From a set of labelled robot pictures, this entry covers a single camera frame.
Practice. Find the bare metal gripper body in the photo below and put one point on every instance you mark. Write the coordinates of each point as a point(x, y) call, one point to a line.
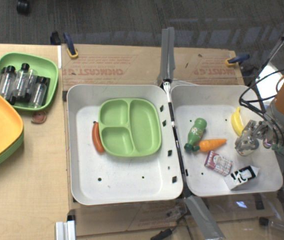
point(256, 131)

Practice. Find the green divided plate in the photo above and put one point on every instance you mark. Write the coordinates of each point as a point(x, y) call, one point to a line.
point(141, 124)

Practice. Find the yellow banana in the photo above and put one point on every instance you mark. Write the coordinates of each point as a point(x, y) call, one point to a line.
point(237, 124)

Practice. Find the clear plastic bottle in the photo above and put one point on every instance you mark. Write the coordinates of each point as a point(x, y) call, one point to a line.
point(38, 92)
point(33, 75)
point(7, 82)
point(21, 80)

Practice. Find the stacked green plates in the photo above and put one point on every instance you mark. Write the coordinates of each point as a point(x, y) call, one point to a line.
point(12, 156)

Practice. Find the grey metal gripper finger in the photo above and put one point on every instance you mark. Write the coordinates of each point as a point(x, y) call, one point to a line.
point(251, 147)
point(241, 142)

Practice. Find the green bottle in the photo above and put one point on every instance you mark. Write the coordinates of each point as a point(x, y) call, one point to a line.
point(195, 132)

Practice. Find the brown cardboard board red print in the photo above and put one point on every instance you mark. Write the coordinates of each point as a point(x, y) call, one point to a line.
point(131, 64)

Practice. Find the black and white carton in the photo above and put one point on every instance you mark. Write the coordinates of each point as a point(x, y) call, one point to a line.
point(241, 176)

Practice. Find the orange carrot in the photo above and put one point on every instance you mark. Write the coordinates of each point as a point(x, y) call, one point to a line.
point(210, 144)

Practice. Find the pink carton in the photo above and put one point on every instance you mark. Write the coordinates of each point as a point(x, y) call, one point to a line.
point(217, 162)

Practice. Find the white plastic tray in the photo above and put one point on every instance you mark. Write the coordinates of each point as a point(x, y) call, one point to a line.
point(206, 181)
point(126, 179)

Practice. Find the orange sausage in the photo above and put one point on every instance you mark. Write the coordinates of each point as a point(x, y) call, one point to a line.
point(96, 139)

